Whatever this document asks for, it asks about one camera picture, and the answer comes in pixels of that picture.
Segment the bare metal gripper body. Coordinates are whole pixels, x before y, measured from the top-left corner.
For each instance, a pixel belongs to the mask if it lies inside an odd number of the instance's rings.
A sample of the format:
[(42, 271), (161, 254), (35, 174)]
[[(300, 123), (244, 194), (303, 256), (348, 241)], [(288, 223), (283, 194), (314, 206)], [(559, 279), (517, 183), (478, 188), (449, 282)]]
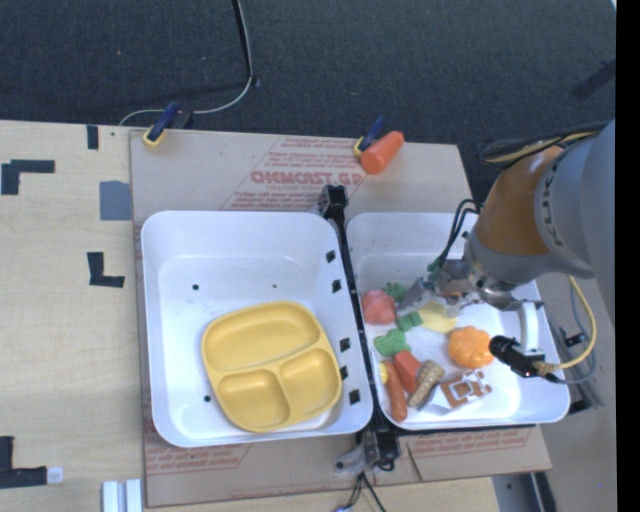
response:
[(434, 293), (459, 307), (482, 302), (500, 311), (514, 311), (521, 300), (512, 291), (530, 280), (531, 269), (521, 258), (485, 263), (473, 258), (437, 259), (430, 265)]

